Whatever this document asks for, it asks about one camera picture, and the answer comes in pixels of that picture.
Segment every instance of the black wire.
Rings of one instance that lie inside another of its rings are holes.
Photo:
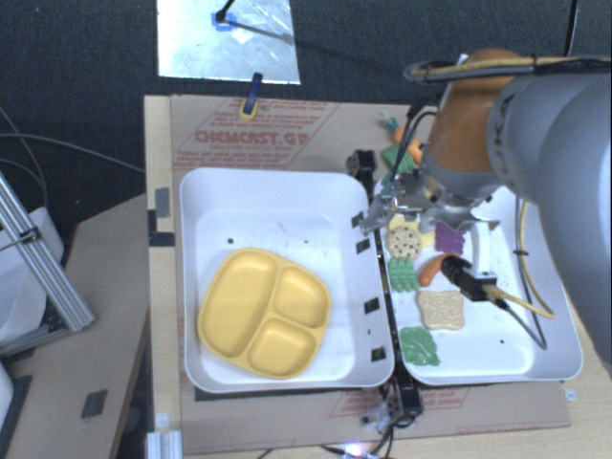
[[[389,454],[391,453],[391,448],[393,447],[393,430],[395,427],[391,427],[389,429],[389,445],[386,448],[386,453],[384,454],[384,459],[389,459]]]
[[[418,109],[416,114],[418,115],[419,112],[421,112],[421,110],[423,110],[423,107]],[[415,115],[415,117],[413,118],[408,116],[408,120],[406,121],[405,127],[404,127],[404,133],[402,134],[402,139],[400,140],[400,147],[398,149],[398,155],[397,157],[395,157],[395,163],[393,164],[393,167],[391,168],[391,171],[389,173],[389,182],[393,183],[393,179],[395,179],[395,176],[398,173],[398,169],[400,168],[400,164],[402,163],[402,158],[405,155],[405,151],[410,145],[410,143],[412,142],[414,133],[416,132],[417,127],[419,127],[421,120],[427,116],[435,116],[435,115],[436,113],[433,111],[425,111],[423,114],[419,116]]]
[[[323,450],[326,450],[327,452],[331,452],[332,454],[336,454],[336,455],[344,455],[346,453],[346,451],[341,448],[332,448],[330,446],[319,446],[319,447],[322,448]]]
[[[574,37],[576,35],[576,23],[578,21],[578,1],[572,0],[570,6],[569,21],[567,23],[567,32],[565,34],[565,47],[563,48],[563,55],[569,56],[574,47]]]
[[[408,428],[412,424],[414,424],[414,418],[408,417],[408,418],[404,418],[402,420],[398,420],[398,423],[395,424],[395,428]]]
[[[36,172],[38,174],[38,178],[40,179],[40,182],[42,183],[43,206],[47,206],[47,204],[49,202],[49,194],[48,194],[48,190],[47,190],[47,182],[45,180],[45,175],[42,173],[42,168],[40,167],[40,163],[38,162],[38,159],[36,158],[36,156],[33,154],[32,150],[30,149],[30,146],[28,145],[28,142],[26,142],[26,140],[25,140],[26,135],[21,134],[21,131],[19,131],[19,129],[17,128],[15,123],[11,120],[11,117],[9,116],[9,114],[7,114],[7,112],[4,110],[4,108],[1,105],[0,105],[0,114],[2,114],[2,117],[8,123],[8,125],[11,128],[12,132],[19,139],[19,142],[21,142],[22,146],[24,147],[24,149],[28,153],[28,156],[32,160],[34,168],[36,168]]]
[[[36,181],[36,183],[38,184],[38,186],[40,187],[40,191],[42,193],[42,198],[43,198],[43,205],[45,202],[45,187],[42,183],[42,181],[38,178],[38,176],[32,172],[29,168],[27,168],[26,166],[19,164],[18,162],[13,162],[12,160],[6,160],[4,158],[0,158],[0,164],[7,164],[9,166],[12,166],[14,168],[17,168],[23,172],[26,172],[33,180]]]
[[[413,75],[414,65],[406,67],[404,78],[408,81],[418,83],[444,83],[464,78],[486,78],[486,77],[508,77],[519,75],[571,75],[584,73],[609,73],[609,58],[583,56],[581,58],[570,58],[552,64],[539,64],[534,62],[530,65],[510,65],[481,70],[460,70],[440,75]]]
[[[392,428],[393,428],[393,426],[389,426],[389,428],[386,430],[386,432],[382,436],[382,438],[379,441],[379,443],[377,445],[375,445],[374,447],[372,447],[372,449],[370,450],[371,454],[378,454],[379,450],[381,450],[384,447],[384,445],[389,440],[389,437],[391,436],[391,431],[390,430]]]
[[[35,134],[11,134],[11,133],[0,133],[0,140],[6,139],[28,139],[28,140],[36,140],[39,142],[48,142],[50,144],[55,144],[57,146],[62,146],[64,148],[73,149],[78,151],[79,153],[84,153],[86,155],[90,155],[96,157],[100,160],[105,160],[106,162],[110,162],[111,164],[117,164],[119,166],[123,166],[124,168],[128,168],[130,170],[134,170],[138,173],[144,173],[144,169],[119,160],[117,158],[109,157],[108,155],[104,155],[102,153],[98,153],[97,151],[84,148],[82,146],[78,146],[77,144],[72,144],[71,142],[63,142],[60,140],[55,140],[54,138],[47,138],[46,136],[38,136]]]
[[[529,284],[527,283],[527,276],[525,275],[525,270],[523,268],[523,264],[521,264],[520,258],[521,256],[525,256],[525,253],[521,251],[520,242],[518,233],[520,231],[520,199],[516,196],[514,201],[514,253],[516,254],[516,264],[518,265],[518,274],[520,275],[520,281],[523,285],[523,291],[525,292],[525,297],[527,298],[527,302],[529,304],[533,304],[532,302],[532,292],[529,289]],[[535,328],[539,334],[539,339],[536,337],[531,328],[529,328],[526,323],[520,319],[520,317],[513,311],[510,311],[510,314],[518,321],[518,323],[527,331],[532,340],[537,344],[539,348],[542,350],[546,350],[548,348],[548,343],[546,342],[546,338],[544,337],[544,333],[542,332],[542,328],[539,324],[539,319],[537,319],[536,313],[533,313]]]
[[[264,457],[266,457],[270,452],[273,452],[273,451],[274,451],[273,448],[269,448],[263,454],[261,454],[259,457],[257,457],[257,459],[264,459]]]

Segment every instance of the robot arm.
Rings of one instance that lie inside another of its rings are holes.
[[[471,210],[507,186],[537,205],[559,277],[610,365],[610,61],[595,59],[593,69],[550,58],[537,70],[532,62],[482,50],[465,62],[465,77],[447,73],[456,81],[418,175],[395,180],[392,201],[376,200],[372,218],[406,208],[419,213],[423,231],[438,222],[469,230],[477,221]]]

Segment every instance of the yellow plate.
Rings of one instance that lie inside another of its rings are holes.
[[[259,249],[235,251],[213,277],[198,314],[200,341],[255,374],[290,379],[321,345],[331,297],[321,279]]]

